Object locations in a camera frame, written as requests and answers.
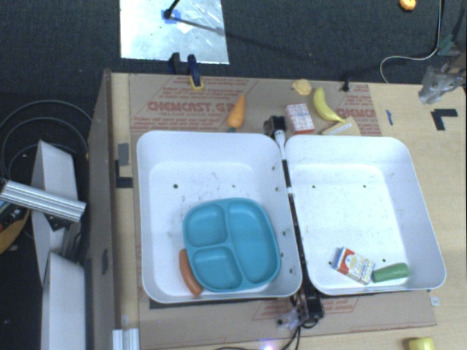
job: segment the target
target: small yellow object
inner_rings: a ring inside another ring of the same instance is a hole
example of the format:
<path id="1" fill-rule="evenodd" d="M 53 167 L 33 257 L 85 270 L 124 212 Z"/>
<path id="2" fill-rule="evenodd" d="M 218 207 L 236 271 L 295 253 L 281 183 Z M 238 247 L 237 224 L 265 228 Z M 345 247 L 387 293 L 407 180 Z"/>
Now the small yellow object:
<path id="1" fill-rule="evenodd" d="M 245 96 L 240 95 L 227 118 L 228 127 L 240 128 L 245 118 Z"/>
<path id="2" fill-rule="evenodd" d="M 399 5 L 405 10 L 414 10 L 417 5 L 417 0 L 399 0 Z"/>
<path id="3" fill-rule="evenodd" d="M 309 84 L 309 81 L 306 79 L 296 80 L 292 87 L 302 96 L 307 96 L 312 92 L 312 86 Z"/>
<path id="4" fill-rule="evenodd" d="M 26 224 L 26 220 L 28 220 L 29 213 L 30 211 L 28 210 L 24 218 L 17 220 L 0 233 L 0 254 L 8 250 L 20 235 L 24 225 Z"/>
<path id="5" fill-rule="evenodd" d="M 204 88 L 204 83 L 202 79 L 200 80 L 199 85 L 195 85 L 195 82 L 193 81 L 193 77 L 191 75 L 188 77 L 188 79 L 190 80 L 190 85 L 193 88 L 193 90 L 202 90 Z"/>
<path id="6" fill-rule="evenodd" d="M 431 337 L 417 338 L 409 341 L 410 350 L 435 350 L 435 344 Z"/>

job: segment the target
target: blue clamp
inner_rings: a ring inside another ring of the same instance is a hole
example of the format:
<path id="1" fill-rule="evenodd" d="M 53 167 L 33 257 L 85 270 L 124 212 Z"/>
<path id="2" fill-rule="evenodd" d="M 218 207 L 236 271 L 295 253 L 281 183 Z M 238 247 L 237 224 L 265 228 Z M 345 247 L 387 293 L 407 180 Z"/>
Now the blue clamp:
<path id="1" fill-rule="evenodd" d="M 188 56 L 188 75 L 190 75 L 190 84 L 194 90 L 202 90 L 204 88 L 195 55 Z"/>
<path id="2" fill-rule="evenodd" d="M 175 75 L 177 74 L 177 67 L 180 64 L 180 54 L 178 52 L 172 53 L 172 56 L 167 63 L 167 69 L 169 70 L 169 74 Z"/>

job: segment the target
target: orange ball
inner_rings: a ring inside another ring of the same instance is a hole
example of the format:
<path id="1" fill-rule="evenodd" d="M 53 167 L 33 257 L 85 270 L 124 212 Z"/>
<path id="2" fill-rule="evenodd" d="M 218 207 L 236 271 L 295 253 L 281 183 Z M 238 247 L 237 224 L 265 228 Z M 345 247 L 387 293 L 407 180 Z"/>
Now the orange ball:
<path id="1" fill-rule="evenodd" d="M 417 5 L 417 0 L 399 0 L 399 5 L 405 10 L 414 10 Z"/>

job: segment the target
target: small blue object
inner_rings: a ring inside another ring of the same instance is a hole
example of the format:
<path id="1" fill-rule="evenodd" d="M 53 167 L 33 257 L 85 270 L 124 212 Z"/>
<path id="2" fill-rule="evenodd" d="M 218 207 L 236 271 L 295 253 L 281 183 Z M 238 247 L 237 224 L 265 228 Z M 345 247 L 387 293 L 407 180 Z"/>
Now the small blue object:
<path id="1" fill-rule="evenodd" d="M 180 54 L 178 52 L 172 53 L 169 61 L 167 62 L 167 70 L 169 74 L 177 74 L 177 65 L 180 64 Z"/>
<path id="2" fill-rule="evenodd" d="M 205 289 L 236 292 L 269 283 L 279 272 L 279 247 L 263 208 L 246 198 L 203 203 L 183 222 L 193 275 Z"/>
<path id="3" fill-rule="evenodd" d="M 195 87 L 201 87 L 201 75 L 195 55 L 188 55 L 188 73 Z"/>
<path id="4" fill-rule="evenodd" d="M 391 115 L 390 111 L 386 110 L 386 114 L 387 114 L 387 120 L 389 120 L 389 124 L 393 125 L 393 116 Z"/>
<path id="5" fill-rule="evenodd" d="M 174 25 L 177 23 L 176 20 L 172 20 L 172 19 L 166 19 L 163 14 L 164 14 L 165 10 L 161 10 L 161 17 L 164 21 L 164 23 L 166 23 L 167 25 Z M 172 10 L 172 14 L 171 14 L 171 17 L 177 19 L 177 20 L 181 20 L 182 19 L 182 13 L 180 13 L 178 10 L 174 9 Z"/>

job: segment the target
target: black tape mark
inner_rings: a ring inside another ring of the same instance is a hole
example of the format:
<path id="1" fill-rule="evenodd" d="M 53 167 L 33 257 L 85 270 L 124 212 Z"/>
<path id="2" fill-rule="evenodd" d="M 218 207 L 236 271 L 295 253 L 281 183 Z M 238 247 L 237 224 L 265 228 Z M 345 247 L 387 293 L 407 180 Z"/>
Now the black tape mark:
<path id="1" fill-rule="evenodd" d="M 133 188 L 133 178 L 120 176 L 118 160 L 115 160 L 115 185 L 117 188 Z"/>
<path id="2" fill-rule="evenodd" d="M 456 109 L 434 109 L 431 112 L 431 117 L 435 122 L 436 130 L 438 131 L 445 131 L 446 128 L 444 127 L 444 123 L 442 117 L 457 117 L 458 112 Z"/>
<path id="3" fill-rule="evenodd" d="M 387 120 L 389 121 L 389 124 L 393 125 L 393 115 L 391 114 L 389 110 L 386 110 L 386 114 L 387 114 Z"/>

